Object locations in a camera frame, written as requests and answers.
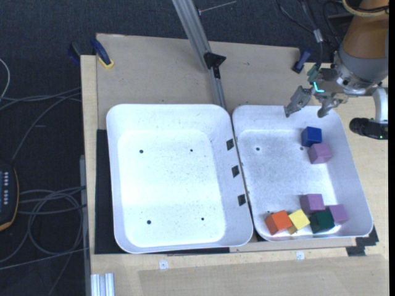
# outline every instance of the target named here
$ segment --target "bin with colored blocks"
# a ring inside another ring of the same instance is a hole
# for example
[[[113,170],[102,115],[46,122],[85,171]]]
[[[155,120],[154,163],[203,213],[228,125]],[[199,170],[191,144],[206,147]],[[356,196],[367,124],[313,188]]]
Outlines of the bin with colored blocks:
[[[310,227],[313,234],[332,229],[335,226],[332,214],[329,210],[315,212],[310,218]]]
[[[329,205],[328,209],[332,214],[335,224],[341,224],[348,220],[348,215],[343,204]]]
[[[312,144],[320,144],[322,142],[322,131],[321,128],[306,127],[302,134],[302,146],[310,147]]]
[[[321,194],[305,194],[300,198],[301,208],[306,215],[325,210],[323,197]]]
[[[332,158],[331,150],[327,143],[312,144],[307,151],[311,164],[325,163]]]
[[[288,228],[288,232],[290,234],[295,233],[296,231],[308,226],[310,224],[310,220],[300,208],[295,212],[289,214],[289,218],[292,221],[292,227]]]
[[[293,226],[292,221],[285,210],[280,210],[279,212],[270,214],[266,217],[265,223],[272,235]]]

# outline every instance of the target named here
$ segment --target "blue cube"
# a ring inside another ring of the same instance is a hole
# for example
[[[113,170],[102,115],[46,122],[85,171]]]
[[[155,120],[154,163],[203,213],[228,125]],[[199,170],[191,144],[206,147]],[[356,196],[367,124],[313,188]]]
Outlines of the blue cube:
[[[320,144],[322,142],[321,128],[306,127],[302,132],[302,146],[311,147],[313,144]]]

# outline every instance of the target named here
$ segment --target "dark green block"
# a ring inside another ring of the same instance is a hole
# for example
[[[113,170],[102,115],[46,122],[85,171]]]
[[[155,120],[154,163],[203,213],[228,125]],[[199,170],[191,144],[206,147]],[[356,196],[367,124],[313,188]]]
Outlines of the dark green block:
[[[310,218],[310,227],[313,234],[319,231],[326,231],[332,229],[335,226],[332,214],[329,210],[322,212],[315,212]]]

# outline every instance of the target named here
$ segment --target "yellow cube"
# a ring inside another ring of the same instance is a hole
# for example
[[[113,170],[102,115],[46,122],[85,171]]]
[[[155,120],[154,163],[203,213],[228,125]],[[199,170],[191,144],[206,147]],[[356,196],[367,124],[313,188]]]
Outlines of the yellow cube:
[[[288,232],[290,234],[293,234],[299,229],[302,229],[303,227],[306,227],[308,224],[310,224],[310,220],[301,208],[296,210],[292,214],[289,214],[289,218],[293,224],[292,227],[288,228]]]

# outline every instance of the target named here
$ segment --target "orange cube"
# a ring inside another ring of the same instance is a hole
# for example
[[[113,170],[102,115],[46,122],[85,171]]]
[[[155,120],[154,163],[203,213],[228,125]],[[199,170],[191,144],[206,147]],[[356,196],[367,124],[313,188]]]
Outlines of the orange cube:
[[[266,217],[265,223],[272,235],[293,226],[292,221],[285,210],[272,213],[270,216]]]

